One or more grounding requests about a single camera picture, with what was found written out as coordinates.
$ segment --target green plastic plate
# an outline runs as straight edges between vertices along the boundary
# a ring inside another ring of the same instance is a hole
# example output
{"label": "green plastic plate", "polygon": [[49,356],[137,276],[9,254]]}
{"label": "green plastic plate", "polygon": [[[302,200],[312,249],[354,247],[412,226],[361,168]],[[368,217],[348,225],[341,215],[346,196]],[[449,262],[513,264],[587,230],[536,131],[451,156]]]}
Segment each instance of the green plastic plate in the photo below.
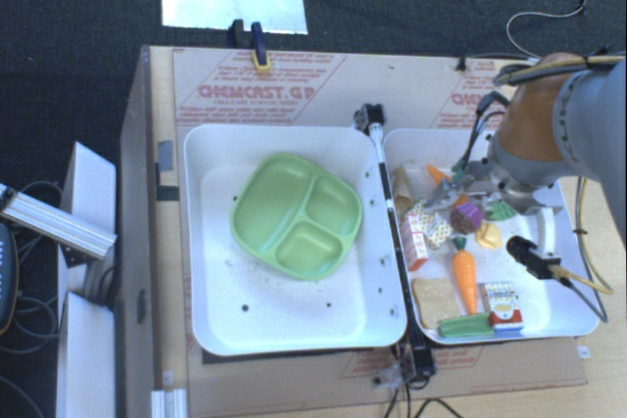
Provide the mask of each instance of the green plastic plate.
{"label": "green plastic plate", "polygon": [[287,153],[255,170],[230,215],[231,233],[244,250],[306,280],[333,273],[361,224],[362,202],[353,187]]}

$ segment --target red and white box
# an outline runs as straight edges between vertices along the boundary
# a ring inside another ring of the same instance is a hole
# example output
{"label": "red and white box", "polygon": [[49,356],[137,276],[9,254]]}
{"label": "red and white box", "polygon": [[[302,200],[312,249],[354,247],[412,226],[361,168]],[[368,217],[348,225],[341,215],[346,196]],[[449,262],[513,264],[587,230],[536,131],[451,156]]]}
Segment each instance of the red and white box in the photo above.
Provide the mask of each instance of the red and white box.
{"label": "red and white box", "polygon": [[401,219],[401,246],[409,272],[415,272],[429,259],[419,216],[406,214]]}
{"label": "red and white box", "polygon": [[485,307],[490,311],[488,321],[495,331],[520,331],[524,324],[518,295],[511,282],[488,282],[481,285]]}

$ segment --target green toy item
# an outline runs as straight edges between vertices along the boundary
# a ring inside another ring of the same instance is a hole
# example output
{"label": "green toy item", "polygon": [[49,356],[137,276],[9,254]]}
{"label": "green toy item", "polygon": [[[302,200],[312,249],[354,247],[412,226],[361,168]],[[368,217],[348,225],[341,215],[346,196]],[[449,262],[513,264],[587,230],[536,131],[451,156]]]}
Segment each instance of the green toy item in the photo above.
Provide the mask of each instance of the green toy item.
{"label": "green toy item", "polygon": [[517,215],[516,210],[508,203],[503,201],[494,201],[490,204],[485,212],[485,218],[488,221],[505,221]]}
{"label": "green toy item", "polygon": [[475,313],[465,317],[446,319],[440,322],[440,334],[444,338],[463,338],[471,336],[494,335],[494,330],[488,323],[490,313]]}
{"label": "green toy item", "polygon": [[348,183],[302,157],[263,161],[230,215],[235,241],[251,255],[293,277],[333,273],[362,224],[362,202]]}

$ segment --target toy snack package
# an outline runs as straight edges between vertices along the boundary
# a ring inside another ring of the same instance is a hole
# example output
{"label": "toy snack package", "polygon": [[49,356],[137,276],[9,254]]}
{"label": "toy snack package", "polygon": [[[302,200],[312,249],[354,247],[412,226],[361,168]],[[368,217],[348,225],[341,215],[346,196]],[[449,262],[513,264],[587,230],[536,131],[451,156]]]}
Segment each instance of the toy snack package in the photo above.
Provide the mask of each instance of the toy snack package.
{"label": "toy snack package", "polygon": [[409,272],[415,272],[429,258],[424,236],[415,221],[415,216],[406,215],[401,220],[400,231],[405,264]]}
{"label": "toy snack package", "polygon": [[518,295],[511,282],[482,284],[481,296],[486,310],[490,312],[488,322],[495,332],[520,331],[524,327]]}
{"label": "toy snack package", "polygon": [[412,225],[424,235],[425,242],[433,250],[437,250],[453,233],[453,228],[442,214],[427,212],[424,201],[418,199],[404,216],[412,216]]}

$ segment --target toy carrot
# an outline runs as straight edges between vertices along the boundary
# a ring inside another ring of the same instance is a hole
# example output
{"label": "toy carrot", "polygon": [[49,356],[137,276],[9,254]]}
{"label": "toy carrot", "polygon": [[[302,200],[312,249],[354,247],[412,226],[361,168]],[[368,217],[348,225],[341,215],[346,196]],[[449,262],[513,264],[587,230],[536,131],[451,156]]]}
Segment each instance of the toy carrot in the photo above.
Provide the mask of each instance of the toy carrot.
{"label": "toy carrot", "polygon": [[470,202],[470,198],[467,195],[465,195],[465,194],[461,194],[459,196],[459,199],[457,199],[454,202],[453,206],[461,206],[462,204],[466,204],[466,203],[469,203],[469,202]]}
{"label": "toy carrot", "polygon": [[442,180],[445,178],[448,181],[451,181],[451,176],[447,176],[444,172],[438,169],[435,165],[428,164],[427,171],[433,178],[433,181],[435,181],[436,185],[439,185],[440,183],[442,183]]}
{"label": "toy carrot", "polygon": [[463,304],[469,314],[477,313],[477,272],[474,256],[464,249],[466,240],[464,237],[455,237],[453,244],[458,249],[453,256],[453,272],[458,283]]}

